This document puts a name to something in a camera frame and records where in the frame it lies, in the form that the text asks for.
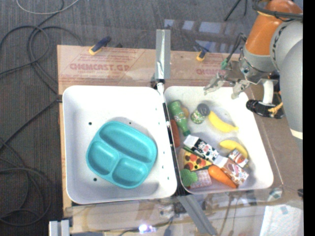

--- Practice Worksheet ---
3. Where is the brown and white carton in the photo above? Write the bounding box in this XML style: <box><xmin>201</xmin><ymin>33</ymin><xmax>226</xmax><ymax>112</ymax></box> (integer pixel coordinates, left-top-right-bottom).
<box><xmin>213</xmin><ymin>154</ymin><xmax>250</xmax><ymax>188</ymax></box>

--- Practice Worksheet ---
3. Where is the yellow banana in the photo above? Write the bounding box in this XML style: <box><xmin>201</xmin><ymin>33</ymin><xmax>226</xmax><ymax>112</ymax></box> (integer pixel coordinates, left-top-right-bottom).
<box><xmin>219</xmin><ymin>139</ymin><xmax>249</xmax><ymax>160</ymax></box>
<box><xmin>208</xmin><ymin>110</ymin><xmax>240</xmax><ymax>134</ymax></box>

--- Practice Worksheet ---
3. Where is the white plastic tray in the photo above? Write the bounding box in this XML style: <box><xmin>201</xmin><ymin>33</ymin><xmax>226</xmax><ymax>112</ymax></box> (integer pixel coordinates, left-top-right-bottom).
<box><xmin>163</xmin><ymin>85</ymin><xmax>275</xmax><ymax>195</ymax></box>
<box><xmin>62</xmin><ymin>85</ymin><xmax>178</xmax><ymax>205</ymax></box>

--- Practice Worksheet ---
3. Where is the pink packet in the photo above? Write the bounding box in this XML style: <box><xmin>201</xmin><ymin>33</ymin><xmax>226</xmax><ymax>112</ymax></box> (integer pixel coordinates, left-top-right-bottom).
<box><xmin>190</xmin><ymin>169</ymin><xmax>213</xmax><ymax>189</ymax></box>

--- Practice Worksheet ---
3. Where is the orange carrot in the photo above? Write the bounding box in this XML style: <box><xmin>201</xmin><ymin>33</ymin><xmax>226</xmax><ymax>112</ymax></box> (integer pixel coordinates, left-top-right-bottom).
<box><xmin>207</xmin><ymin>164</ymin><xmax>238</xmax><ymax>189</ymax></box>

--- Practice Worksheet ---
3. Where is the pizza slice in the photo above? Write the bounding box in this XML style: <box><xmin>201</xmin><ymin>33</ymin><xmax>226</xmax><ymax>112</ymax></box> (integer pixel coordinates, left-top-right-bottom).
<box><xmin>183</xmin><ymin>149</ymin><xmax>213</xmax><ymax>172</ymax></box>

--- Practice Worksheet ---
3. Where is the blue divided plate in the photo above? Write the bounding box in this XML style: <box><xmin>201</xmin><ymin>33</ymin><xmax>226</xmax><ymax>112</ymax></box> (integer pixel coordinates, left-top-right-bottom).
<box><xmin>85</xmin><ymin>120</ymin><xmax>158</xmax><ymax>190</ymax></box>

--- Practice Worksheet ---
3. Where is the small orange carton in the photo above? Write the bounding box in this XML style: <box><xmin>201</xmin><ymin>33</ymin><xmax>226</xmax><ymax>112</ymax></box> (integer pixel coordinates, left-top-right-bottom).
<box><xmin>226</xmin><ymin>148</ymin><xmax>250</xmax><ymax>169</ymax></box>

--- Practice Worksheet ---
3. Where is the orange sausage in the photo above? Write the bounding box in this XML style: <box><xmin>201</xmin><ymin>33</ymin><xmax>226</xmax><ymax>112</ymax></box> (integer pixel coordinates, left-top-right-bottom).
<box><xmin>170</xmin><ymin>119</ymin><xmax>181</xmax><ymax>148</ymax></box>

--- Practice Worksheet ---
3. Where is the green can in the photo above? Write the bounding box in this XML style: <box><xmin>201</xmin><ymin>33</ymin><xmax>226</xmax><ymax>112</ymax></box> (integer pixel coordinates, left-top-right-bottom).
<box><xmin>189</xmin><ymin>103</ymin><xmax>211</xmax><ymax>125</ymax></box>

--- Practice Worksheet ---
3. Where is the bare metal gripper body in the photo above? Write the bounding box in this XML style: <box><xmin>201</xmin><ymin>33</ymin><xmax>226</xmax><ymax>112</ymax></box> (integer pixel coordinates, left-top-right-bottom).
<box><xmin>222</xmin><ymin>59</ymin><xmax>272</xmax><ymax>86</ymax></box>

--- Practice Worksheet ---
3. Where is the white cow print carton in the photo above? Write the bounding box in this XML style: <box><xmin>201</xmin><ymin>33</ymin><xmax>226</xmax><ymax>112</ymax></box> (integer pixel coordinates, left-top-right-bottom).
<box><xmin>183</xmin><ymin>134</ymin><xmax>220</xmax><ymax>163</ymax></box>

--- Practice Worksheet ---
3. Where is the brown cardboard board red print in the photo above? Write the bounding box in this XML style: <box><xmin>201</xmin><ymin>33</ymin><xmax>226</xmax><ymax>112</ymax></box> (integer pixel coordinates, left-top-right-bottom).
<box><xmin>57</xmin><ymin>44</ymin><xmax>284</xmax><ymax>212</ymax></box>

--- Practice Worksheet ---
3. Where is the black cylinder on white bracket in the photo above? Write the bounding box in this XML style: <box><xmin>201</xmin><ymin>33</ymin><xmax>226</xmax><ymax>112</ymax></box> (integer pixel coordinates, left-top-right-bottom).
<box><xmin>246</xmin><ymin>79</ymin><xmax>285</xmax><ymax>119</ymax></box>

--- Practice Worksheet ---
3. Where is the green broccoli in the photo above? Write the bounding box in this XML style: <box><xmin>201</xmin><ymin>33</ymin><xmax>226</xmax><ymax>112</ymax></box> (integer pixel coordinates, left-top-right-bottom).
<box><xmin>180</xmin><ymin>168</ymin><xmax>199</xmax><ymax>188</ymax></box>

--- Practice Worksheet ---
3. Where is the green plastic bottle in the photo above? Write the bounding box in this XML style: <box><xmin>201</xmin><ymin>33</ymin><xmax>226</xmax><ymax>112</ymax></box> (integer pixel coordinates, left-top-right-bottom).
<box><xmin>167</xmin><ymin>100</ymin><xmax>191</xmax><ymax>137</ymax></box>

